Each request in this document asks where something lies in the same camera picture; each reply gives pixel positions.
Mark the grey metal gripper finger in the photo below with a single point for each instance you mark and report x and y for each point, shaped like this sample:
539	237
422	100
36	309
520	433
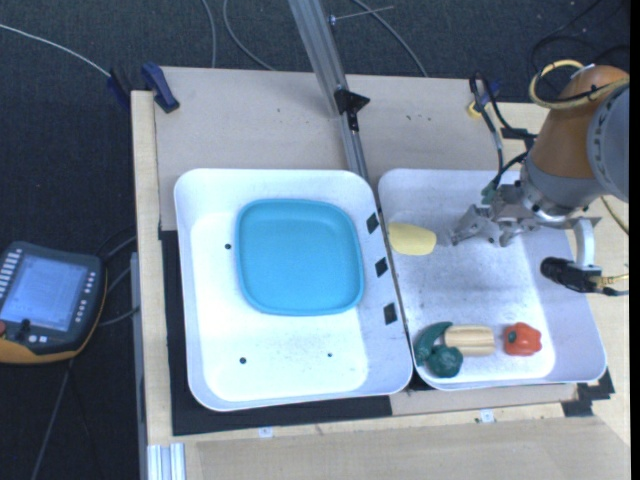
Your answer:
509	234
471	224

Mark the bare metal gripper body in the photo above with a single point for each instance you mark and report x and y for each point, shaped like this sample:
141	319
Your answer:
520	208

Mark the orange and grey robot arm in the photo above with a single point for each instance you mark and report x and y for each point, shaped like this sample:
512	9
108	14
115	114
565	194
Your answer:
565	138

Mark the pale yellow oval toy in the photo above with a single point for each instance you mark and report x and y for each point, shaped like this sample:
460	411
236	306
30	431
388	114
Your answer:
411	239

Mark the white plastic tray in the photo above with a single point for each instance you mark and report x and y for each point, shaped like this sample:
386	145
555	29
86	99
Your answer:
280	358
475	288

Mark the red toy bell pepper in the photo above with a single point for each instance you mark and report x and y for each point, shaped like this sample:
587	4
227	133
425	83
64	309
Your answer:
522	339

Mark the beige striped bread roll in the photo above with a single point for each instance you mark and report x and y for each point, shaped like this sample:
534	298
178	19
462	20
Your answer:
470	341

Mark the dark green curved toy vegetable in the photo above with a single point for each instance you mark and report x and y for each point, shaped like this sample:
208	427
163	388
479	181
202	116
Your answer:
425	340

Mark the green toy broccoli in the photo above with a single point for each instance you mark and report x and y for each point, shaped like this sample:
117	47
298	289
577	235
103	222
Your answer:
445	363

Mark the blue plate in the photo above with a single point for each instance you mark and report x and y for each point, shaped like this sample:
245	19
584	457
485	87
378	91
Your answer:
300	258

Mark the pale wood board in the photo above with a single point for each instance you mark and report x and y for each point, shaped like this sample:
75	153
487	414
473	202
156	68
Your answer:
260	118

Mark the black cylinder on white bracket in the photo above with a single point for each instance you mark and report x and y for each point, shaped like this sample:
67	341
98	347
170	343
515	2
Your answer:
565	270

